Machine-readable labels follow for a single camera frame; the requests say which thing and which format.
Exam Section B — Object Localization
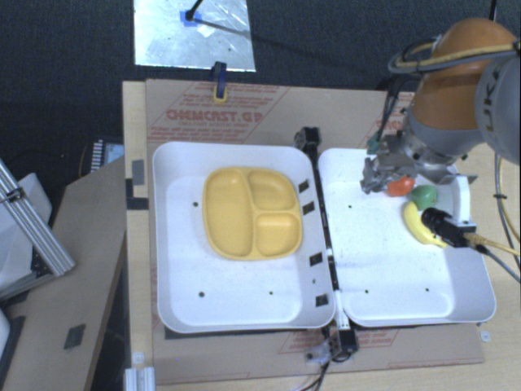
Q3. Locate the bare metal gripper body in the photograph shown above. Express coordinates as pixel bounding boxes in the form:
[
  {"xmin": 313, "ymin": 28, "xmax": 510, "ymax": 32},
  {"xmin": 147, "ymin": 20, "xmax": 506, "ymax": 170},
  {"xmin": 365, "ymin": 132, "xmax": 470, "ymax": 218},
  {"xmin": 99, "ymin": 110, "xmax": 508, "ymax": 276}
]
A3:
[{"xmin": 374, "ymin": 133, "xmax": 460, "ymax": 183}]

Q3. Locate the orange-red round toy fruit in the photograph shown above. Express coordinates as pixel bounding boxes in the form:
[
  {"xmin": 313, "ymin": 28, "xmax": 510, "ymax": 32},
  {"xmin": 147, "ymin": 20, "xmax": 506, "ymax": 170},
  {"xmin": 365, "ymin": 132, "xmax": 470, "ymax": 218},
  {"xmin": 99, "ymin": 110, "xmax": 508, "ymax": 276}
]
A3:
[{"xmin": 386, "ymin": 175, "xmax": 416, "ymax": 198}]

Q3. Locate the green round toy fruit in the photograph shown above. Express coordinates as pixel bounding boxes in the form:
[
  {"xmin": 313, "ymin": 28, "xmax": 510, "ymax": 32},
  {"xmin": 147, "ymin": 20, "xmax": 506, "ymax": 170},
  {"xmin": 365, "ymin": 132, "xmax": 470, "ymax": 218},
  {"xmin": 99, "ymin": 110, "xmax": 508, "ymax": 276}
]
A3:
[{"xmin": 410, "ymin": 184, "xmax": 439, "ymax": 208}]

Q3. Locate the yellow banana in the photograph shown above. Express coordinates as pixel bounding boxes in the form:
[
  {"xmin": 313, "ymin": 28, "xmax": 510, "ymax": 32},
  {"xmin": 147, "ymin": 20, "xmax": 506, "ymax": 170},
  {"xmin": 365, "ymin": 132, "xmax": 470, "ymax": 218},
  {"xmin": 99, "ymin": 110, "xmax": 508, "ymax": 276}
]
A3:
[{"xmin": 402, "ymin": 200, "xmax": 449, "ymax": 249}]

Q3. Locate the thin black and white rod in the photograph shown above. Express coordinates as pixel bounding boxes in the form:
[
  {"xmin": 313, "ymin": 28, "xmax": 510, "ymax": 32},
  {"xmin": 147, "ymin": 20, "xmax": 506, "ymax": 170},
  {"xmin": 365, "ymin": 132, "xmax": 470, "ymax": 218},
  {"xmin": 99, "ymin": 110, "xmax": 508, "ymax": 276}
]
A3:
[{"xmin": 305, "ymin": 144, "xmax": 348, "ymax": 330}]

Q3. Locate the white plastic tray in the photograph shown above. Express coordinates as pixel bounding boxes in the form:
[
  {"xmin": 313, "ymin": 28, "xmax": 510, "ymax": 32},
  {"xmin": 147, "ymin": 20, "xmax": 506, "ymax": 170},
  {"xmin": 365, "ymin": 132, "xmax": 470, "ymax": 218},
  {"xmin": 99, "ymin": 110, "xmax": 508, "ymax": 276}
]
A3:
[
  {"xmin": 152, "ymin": 141, "xmax": 337, "ymax": 335},
  {"xmin": 317, "ymin": 147, "xmax": 497, "ymax": 328}
]

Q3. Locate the yellow divided plate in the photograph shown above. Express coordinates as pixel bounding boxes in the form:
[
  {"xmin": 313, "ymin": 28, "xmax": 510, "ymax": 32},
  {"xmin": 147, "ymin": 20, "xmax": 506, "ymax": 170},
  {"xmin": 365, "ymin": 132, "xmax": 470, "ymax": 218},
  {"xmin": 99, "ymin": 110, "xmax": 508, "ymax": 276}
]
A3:
[{"xmin": 202, "ymin": 166, "xmax": 304, "ymax": 262}]

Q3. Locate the brown cardboard board red print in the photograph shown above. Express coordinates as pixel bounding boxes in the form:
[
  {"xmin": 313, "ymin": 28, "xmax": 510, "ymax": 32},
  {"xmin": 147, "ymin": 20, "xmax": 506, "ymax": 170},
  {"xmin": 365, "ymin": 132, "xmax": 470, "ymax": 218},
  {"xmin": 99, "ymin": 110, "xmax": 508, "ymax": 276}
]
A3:
[{"xmin": 144, "ymin": 78, "xmax": 486, "ymax": 386}]

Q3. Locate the black cylinder on white bracket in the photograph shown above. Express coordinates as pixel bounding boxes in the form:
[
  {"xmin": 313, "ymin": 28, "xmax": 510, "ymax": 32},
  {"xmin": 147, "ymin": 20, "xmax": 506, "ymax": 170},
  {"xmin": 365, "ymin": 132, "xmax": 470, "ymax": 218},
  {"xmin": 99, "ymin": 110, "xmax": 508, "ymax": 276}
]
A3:
[{"xmin": 421, "ymin": 174, "xmax": 478, "ymax": 248}]

